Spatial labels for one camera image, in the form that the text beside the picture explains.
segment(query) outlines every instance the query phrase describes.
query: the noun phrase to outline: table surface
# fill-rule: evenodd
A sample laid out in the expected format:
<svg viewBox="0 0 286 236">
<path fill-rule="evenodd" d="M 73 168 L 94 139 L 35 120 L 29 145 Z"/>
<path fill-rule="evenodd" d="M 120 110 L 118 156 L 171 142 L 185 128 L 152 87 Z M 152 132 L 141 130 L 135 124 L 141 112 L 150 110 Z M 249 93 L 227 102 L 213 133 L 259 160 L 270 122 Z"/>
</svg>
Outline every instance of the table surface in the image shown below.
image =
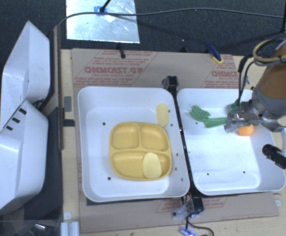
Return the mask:
<svg viewBox="0 0 286 236">
<path fill-rule="evenodd" d="M 72 95 L 72 67 L 71 67 L 71 51 L 62 50 L 62 85 L 63 95 Z M 236 67 L 238 67 L 241 57 L 233 57 Z M 251 86 L 255 86 L 259 81 L 264 68 L 255 67 L 249 70 L 249 81 Z M 66 118 L 75 119 L 74 110 L 65 114 Z M 280 123 L 286 125 L 286 118 L 282 118 Z M 279 134 L 273 134 L 274 141 L 278 147 L 281 146 Z M 76 164 L 76 140 L 75 140 L 75 128 L 64 128 L 64 149 L 62 150 L 62 167 L 63 167 L 63 183 L 64 183 L 64 212 L 71 212 L 72 218 L 70 221 L 79 220 L 79 200 L 78 200 L 78 176 L 77 176 L 77 164 Z M 243 219 L 233 221 L 222 221 L 212 223 L 198 224 L 202 227 L 209 227 L 214 231 L 215 235 L 219 236 L 282 236 L 286 235 L 286 186 L 282 191 L 279 191 L 279 195 L 276 198 L 280 200 L 281 205 L 278 207 L 280 215 L 277 217 L 266 217 L 257 219 Z M 135 230 L 123 230 L 112 231 L 102 233 L 89 233 L 82 234 L 83 236 L 146 236 L 146 235 L 158 235 L 158 236 L 178 236 L 181 226 L 167 226 L 156 228 L 145 228 Z M 192 229 L 199 236 L 210 235 L 207 230 Z"/>
</svg>

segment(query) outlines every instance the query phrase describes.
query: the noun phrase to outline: blue clamp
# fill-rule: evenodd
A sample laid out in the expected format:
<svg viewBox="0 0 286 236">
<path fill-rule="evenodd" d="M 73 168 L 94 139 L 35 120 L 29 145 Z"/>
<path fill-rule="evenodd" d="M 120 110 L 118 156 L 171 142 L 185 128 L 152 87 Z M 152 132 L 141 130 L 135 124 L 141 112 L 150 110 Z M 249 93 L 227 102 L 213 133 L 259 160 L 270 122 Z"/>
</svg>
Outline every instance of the blue clamp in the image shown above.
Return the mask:
<svg viewBox="0 0 286 236">
<path fill-rule="evenodd" d="M 101 8 L 101 6 L 95 6 L 94 7 L 94 12 L 100 12 L 100 8 Z M 96 14 L 96 16 L 102 17 L 104 15 L 103 14 Z"/>
<path fill-rule="evenodd" d="M 223 59 L 221 58 L 221 55 L 219 53 L 219 51 L 217 51 L 216 47 L 211 45 L 211 44 L 207 44 L 206 46 L 206 50 L 213 55 L 212 59 L 213 61 L 215 61 L 217 64 L 221 64 L 223 63 Z"/>
</svg>

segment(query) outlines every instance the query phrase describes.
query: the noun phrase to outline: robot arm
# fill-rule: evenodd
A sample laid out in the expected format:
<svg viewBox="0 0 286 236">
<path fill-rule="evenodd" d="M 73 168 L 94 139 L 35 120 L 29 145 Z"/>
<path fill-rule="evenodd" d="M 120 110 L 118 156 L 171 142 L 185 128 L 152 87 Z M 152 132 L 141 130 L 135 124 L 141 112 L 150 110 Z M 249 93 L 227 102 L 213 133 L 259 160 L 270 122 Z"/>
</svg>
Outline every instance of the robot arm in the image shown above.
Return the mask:
<svg viewBox="0 0 286 236">
<path fill-rule="evenodd" d="M 239 89 L 239 98 L 228 113 L 224 128 L 226 132 L 234 132 L 242 126 L 261 124 L 272 132 L 281 132 L 283 148 L 266 145 L 263 153 L 286 169 L 286 127 L 278 123 L 278 119 L 286 116 L 286 41 L 282 42 L 272 58 L 258 56 L 262 45 L 268 42 L 273 40 L 260 43 L 255 47 L 253 55 L 248 56 L 253 56 L 255 64 L 268 66 L 255 87 L 251 100 L 240 102 Z"/>
</svg>

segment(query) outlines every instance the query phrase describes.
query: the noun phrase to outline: black carpet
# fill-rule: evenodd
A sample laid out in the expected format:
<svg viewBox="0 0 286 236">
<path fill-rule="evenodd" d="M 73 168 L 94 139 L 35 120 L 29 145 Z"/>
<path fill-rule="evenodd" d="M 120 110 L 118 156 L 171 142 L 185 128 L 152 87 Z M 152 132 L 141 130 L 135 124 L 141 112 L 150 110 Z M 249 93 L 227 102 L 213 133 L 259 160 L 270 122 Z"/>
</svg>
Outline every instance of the black carpet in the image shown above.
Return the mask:
<svg viewBox="0 0 286 236">
<path fill-rule="evenodd" d="M 209 7 L 283 16 L 285 0 L 134 0 L 137 13 L 187 7 Z M 65 0 L 0 0 L 0 80 L 4 64 L 24 24 L 30 20 L 44 34 L 65 17 Z M 188 52 L 205 51 L 207 43 L 221 53 L 245 55 L 260 41 L 284 37 L 282 19 L 220 11 L 189 11 L 138 18 L 140 44 L 124 44 L 125 50 Z M 62 48 L 115 49 L 115 43 L 72 41 Z"/>
</svg>

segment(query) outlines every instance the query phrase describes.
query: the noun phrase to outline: cardboard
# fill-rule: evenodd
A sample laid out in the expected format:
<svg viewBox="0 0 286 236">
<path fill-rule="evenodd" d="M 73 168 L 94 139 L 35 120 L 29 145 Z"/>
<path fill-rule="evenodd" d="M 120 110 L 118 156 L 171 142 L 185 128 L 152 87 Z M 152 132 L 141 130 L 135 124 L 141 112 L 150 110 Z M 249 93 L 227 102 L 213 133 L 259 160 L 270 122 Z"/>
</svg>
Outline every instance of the cardboard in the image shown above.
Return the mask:
<svg viewBox="0 0 286 236">
<path fill-rule="evenodd" d="M 76 141 L 80 140 L 77 94 L 86 86 L 157 87 L 166 76 L 178 76 L 182 88 L 238 88 L 238 75 L 231 55 L 222 64 L 210 54 L 125 52 L 74 49 L 72 80 Z M 115 231 L 184 224 L 172 217 L 182 205 L 180 198 L 98 204 L 87 201 L 82 190 L 80 143 L 76 142 L 81 233 Z M 271 192 L 204 199 L 205 210 L 191 222 L 209 222 L 278 216 Z"/>
</svg>

